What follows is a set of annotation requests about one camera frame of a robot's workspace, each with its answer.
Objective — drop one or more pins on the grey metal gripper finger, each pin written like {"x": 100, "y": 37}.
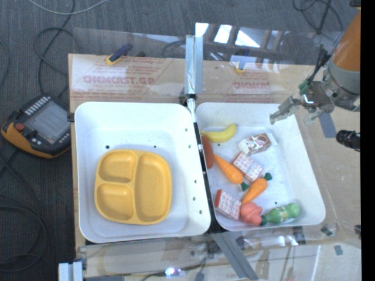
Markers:
{"x": 285, "y": 108}
{"x": 313, "y": 116}

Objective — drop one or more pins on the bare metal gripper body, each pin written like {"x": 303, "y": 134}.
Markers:
{"x": 317, "y": 98}

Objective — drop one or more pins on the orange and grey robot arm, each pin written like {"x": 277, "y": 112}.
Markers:
{"x": 348, "y": 45}

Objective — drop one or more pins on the brown and white carton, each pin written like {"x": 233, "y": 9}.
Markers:
{"x": 255, "y": 143}

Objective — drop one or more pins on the white plastic tray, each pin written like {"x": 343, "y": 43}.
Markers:
{"x": 290, "y": 168}
{"x": 132, "y": 121}

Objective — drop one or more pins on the red and white carton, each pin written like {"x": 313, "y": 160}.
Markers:
{"x": 247, "y": 166}
{"x": 228, "y": 205}

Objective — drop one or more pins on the yellow banana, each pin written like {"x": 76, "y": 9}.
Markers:
{"x": 221, "y": 135}

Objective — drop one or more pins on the orange carrot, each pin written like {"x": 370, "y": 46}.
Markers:
{"x": 256, "y": 189}
{"x": 230, "y": 170}

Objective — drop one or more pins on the brown sausage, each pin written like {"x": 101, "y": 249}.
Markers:
{"x": 208, "y": 154}

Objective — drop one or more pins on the green bottle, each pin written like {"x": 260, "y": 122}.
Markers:
{"x": 281, "y": 214}

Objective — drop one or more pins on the pink toy food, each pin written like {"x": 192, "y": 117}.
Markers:
{"x": 250, "y": 212}

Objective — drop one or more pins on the yellow divided plate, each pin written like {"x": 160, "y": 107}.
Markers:
{"x": 146, "y": 186}

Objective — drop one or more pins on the brown cardboard board, red print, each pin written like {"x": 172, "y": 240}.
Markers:
{"x": 117, "y": 80}

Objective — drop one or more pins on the black cylinder on white bracket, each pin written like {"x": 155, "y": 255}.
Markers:
{"x": 348, "y": 138}

